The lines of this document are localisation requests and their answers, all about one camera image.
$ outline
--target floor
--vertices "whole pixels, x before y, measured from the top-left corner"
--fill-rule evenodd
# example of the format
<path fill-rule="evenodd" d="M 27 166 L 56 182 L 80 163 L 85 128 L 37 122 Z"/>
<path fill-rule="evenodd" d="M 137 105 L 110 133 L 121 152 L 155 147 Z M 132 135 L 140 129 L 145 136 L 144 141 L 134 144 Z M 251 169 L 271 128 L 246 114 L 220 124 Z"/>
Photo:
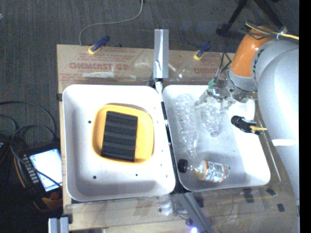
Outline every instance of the floor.
<path fill-rule="evenodd" d="M 210 40 L 210 51 L 235 52 L 244 36 L 246 21 L 279 30 L 252 0 L 226 36 L 217 35 L 216 29 L 228 22 L 239 0 L 143 0 L 142 5 L 140 2 L 0 0 L 2 141 L 9 139 L 17 129 L 10 117 L 19 128 L 40 125 L 15 136 L 21 138 L 19 143 L 24 140 L 23 146 L 49 142 L 51 134 L 41 126 L 53 128 L 53 123 L 42 108 L 54 118 L 55 137 L 59 137 L 57 44 L 91 45 L 108 35 L 107 46 L 152 49 L 154 29 L 163 28 L 169 29 L 172 50 L 198 50 Z M 288 33 L 299 35 L 299 0 L 277 3 L 267 0 L 267 3 L 279 15 Z M 26 103 L 1 104 L 2 101 Z M 47 219 L 60 216 L 62 211 L 42 214 L 33 206 L 18 179 L 12 159 L 8 152 L 0 165 L 3 173 L 0 178 L 1 232 L 47 232 Z"/>

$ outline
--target white cable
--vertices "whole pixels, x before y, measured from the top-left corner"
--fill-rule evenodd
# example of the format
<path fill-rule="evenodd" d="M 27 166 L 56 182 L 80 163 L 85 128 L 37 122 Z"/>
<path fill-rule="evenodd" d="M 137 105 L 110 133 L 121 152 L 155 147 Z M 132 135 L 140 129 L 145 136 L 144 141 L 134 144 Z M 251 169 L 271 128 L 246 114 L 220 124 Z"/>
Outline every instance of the white cable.
<path fill-rule="evenodd" d="M 142 5 L 143 5 L 143 0 L 141 0 L 141 5 L 140 5 L 140 11 L 139 11 L 139 13 L 138 13 L 136 16 L 134 16 L 133 18 L 131 18 L 131 19 L 126 19 L 126 20 L 122 20 L 122 21 L 115 21 L 115 22 L 99 22 L 99 23 L 94 23 L 94 24 L 91 24 L 91 25 L 85 27 L 84 29 L 82 29 L 82 31 L 80 32 L 80 35 L 79 35 L 80 46 L 82 46 L 81 35 L 82 35 L 82 33 L 83 33 L 86 29 L 88 29 L 88 28 L 90 28 L 90 27 L 93 27 L 93 26 L 96 26 L 96 25 L 117 24 L 117 23 L 122 23 L 122 22 L 127 22 L 127 21 L 134 20 L 135 18 L 137 18 L 137 17 L 140 15 L 140 13 L 141 13 L 141 11 L 142 11 Z"/>

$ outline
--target black object in yellow bin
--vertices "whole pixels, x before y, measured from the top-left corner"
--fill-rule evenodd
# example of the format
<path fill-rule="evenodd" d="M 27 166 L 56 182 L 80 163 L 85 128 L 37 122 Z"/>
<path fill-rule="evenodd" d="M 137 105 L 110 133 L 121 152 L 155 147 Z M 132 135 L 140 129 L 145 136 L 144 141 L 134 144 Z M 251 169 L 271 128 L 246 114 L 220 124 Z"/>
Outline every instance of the black object in yellow bin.
<path fill-rule="evenodd" d="M 154 125 L 143 110 L 107 104 L 96 115 L 93 148 L 102 158 L 130 164 L 148 160 L 154 148 Z"/>

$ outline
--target bottle cap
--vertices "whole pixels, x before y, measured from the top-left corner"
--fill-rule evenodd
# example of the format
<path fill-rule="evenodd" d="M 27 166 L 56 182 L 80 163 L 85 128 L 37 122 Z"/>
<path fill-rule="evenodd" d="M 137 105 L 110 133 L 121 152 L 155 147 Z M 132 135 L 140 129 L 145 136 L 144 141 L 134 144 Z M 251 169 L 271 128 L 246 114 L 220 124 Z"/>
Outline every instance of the bottle cap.
<path fill-rule="evenodd" d="M 187 171 L 188 161 L 185 159 L 180 159 L 177 163 L 178 171 L 181 173 L 185 173 Z"/>

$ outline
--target bottle with orange label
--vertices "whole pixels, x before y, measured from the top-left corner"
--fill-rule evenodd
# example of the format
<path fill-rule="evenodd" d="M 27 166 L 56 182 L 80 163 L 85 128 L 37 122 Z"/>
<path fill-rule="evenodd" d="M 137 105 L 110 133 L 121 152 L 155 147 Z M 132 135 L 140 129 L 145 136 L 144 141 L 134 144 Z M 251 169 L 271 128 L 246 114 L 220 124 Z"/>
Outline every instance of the bottle with orange label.
<path fill-rule="evenodd" d="M 199 181 L 222 183 L 228 179 L 230 168 L 225 164 L 206 160 L 180 159 L 177 164 L 181 173 L 190 172 Z"/>

